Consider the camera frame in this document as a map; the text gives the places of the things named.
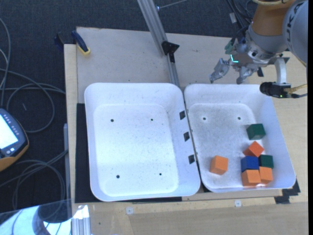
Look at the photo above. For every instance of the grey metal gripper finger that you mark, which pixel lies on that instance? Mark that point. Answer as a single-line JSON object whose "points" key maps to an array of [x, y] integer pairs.
{"points": [[244, 75], [220, 70]]}

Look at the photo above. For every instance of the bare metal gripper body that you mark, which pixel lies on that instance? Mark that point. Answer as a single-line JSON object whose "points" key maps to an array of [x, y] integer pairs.
{"points": [[249, 57]]}

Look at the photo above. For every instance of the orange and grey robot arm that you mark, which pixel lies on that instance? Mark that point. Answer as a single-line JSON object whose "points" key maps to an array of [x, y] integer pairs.
{"points": [[267, 18]]}

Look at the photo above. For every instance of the large green cube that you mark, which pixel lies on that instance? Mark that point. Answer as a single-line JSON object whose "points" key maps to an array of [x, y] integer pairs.
{"points": [[255, 132]]}

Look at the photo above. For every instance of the white plastic tray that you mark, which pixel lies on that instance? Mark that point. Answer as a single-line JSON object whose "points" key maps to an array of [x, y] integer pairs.
{"points": [[220, 136], [134, 143]]}

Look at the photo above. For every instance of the orange cube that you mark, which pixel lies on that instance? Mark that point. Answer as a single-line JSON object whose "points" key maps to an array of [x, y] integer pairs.
{"points": [[218, 165], [254, 149], [250, 177], [266, 175]]}

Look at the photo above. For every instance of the small green cube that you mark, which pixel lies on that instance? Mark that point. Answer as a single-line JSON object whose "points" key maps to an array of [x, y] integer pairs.
{"points": [[266, 161]]}

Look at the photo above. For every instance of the blue cube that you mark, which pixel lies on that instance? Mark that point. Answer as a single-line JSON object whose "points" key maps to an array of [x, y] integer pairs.
{"points": [[249, 163]]}

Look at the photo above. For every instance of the pale wood board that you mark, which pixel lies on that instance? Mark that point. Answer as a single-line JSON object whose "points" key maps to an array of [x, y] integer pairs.
{"points": [[122, 57]]}

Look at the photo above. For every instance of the black cylinder on white bracket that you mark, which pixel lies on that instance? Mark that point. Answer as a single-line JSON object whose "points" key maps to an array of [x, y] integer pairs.
{"points": [[271, 89]]}

